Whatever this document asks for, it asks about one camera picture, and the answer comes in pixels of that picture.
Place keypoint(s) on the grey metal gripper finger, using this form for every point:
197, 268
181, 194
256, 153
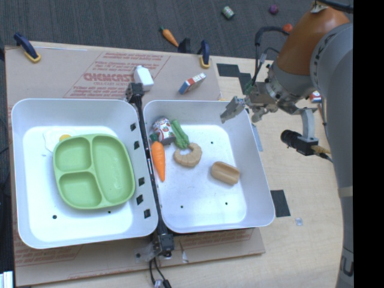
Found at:
257, 115
232, 109

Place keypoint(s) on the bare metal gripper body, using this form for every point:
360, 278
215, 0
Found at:
264, 96

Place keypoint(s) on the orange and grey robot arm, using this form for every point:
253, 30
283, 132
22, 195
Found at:
336, 79

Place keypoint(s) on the blue red and white box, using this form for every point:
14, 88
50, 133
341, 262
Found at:
192, 84

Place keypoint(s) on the red and white packet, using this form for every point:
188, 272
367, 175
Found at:
315, 97

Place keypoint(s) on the green asparagus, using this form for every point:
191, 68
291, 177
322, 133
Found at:
181, 138

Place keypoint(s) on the tan curled shrimp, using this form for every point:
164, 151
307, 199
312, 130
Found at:
192, 157

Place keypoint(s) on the tan hot dog bun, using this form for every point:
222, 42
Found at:
225, 173

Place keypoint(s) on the small orange fruit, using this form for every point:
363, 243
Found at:
288, 28

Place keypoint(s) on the white can with red print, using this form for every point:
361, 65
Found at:
162, 129

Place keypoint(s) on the purple grapes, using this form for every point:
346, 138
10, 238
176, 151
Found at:
273, 9

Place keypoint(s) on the orange carrot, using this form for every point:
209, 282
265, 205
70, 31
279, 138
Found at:
159, 157
169, 36

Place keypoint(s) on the thin black and white rod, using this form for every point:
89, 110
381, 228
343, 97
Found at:
144, 130

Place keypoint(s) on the green can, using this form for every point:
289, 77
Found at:
228, 12

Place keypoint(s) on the white milk carton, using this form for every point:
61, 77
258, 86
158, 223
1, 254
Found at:
144, 77

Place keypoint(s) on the white plastic tray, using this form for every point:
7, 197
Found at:
36, 220
204, 202

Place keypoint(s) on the green divided plate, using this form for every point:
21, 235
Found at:
105, 166

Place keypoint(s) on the brown cardboard board red print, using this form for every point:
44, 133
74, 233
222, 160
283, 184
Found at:
60, 70

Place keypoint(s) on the white and yellow fried egg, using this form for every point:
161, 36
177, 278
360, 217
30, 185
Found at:
51, 136

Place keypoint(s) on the black cylinder on white bracket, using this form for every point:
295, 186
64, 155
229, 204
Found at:
306, 145

